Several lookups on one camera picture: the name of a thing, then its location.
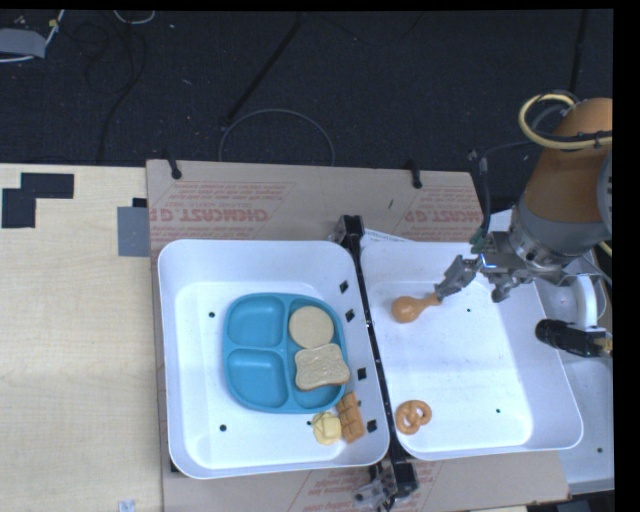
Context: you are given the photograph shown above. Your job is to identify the brown chocolate bar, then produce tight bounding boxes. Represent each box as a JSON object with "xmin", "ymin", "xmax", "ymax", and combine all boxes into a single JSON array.
[{"xmin": 334, "ymin": 391, "xmax": 367, "ymax": 445}]

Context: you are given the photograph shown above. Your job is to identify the black block with wires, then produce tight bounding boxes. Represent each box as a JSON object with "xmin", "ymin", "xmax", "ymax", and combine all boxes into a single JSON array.
[
  {"xmin": 388, "ymin": 458, "xmax": 419, "ymax": 500},
  {"xmin": 334, "ymin": 214, "xmax": 364, "ymax": 247}
]

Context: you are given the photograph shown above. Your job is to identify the round beige biscuit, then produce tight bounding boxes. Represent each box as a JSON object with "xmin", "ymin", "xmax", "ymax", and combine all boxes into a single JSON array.
[{"xmin": 288, "ymin": 305, "xmax": 336, "ymax": 350}]

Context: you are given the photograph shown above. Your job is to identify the orange chicken drumstick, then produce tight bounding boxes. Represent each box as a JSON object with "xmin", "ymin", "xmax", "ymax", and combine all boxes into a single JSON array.
[{"xmin": 390, "ymin": 292, "xmax": 444, "ymax": 325}]

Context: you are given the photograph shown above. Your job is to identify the thin black rod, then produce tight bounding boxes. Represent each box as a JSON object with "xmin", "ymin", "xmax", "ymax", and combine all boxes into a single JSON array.
[{"xmin": 348, "ymin": 234, "xmax": 407, "ymax": 467}]

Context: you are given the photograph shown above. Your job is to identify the blue divided plate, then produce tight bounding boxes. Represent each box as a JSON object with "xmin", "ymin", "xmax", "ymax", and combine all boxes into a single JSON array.
[{"xmin": 222, "ymin": 292, "xmax": 350, "ymax": 415}]

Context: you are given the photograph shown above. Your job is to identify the brown cardboard board red print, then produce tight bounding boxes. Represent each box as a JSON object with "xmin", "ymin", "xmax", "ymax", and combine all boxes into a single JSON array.
[{"xmin": 144, "ymin": 158, "xmax": 572, "ymax": 512}]

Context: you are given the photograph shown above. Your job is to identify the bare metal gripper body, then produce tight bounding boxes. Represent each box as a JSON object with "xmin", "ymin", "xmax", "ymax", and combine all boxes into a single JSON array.
[{"xmin": 478, "ymin": 230, "xmax": 570, "ymax": 283}]

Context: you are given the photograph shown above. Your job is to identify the white plastic tray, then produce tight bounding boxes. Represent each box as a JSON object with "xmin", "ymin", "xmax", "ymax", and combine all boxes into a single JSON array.
[
  {"xmin": 157, "ymin": 238, "xmax": 391, "ymax": 480},
  {"xmin": 359, "ymin": 234, "xmax": 585, "ymax": 462}
]

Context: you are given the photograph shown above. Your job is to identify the black cylinder on white bracket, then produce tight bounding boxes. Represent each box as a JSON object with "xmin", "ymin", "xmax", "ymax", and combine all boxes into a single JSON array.
[{"xmin": 534, "ymin": 272, "xmax": 614, "ymax": 359}]

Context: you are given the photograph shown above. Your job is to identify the beige bread slice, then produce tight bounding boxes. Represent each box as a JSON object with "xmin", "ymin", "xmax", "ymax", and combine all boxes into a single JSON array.
[{"xmin": 293, "ymin": 342, "xmax": 352, "ymax": 393}]

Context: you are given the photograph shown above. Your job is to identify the yellow butter piece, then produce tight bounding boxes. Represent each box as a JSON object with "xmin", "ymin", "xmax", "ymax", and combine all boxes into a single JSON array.
[{"xmin": 311, "ymin": 410, "xmax": 344, "ymax": 447}]

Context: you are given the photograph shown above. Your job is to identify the orange pretzel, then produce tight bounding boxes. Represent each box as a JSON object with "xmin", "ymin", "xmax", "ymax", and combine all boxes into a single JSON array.
[{"xmin": 394, "ymin": 399, "xmax": 433, "ymax": 436}]

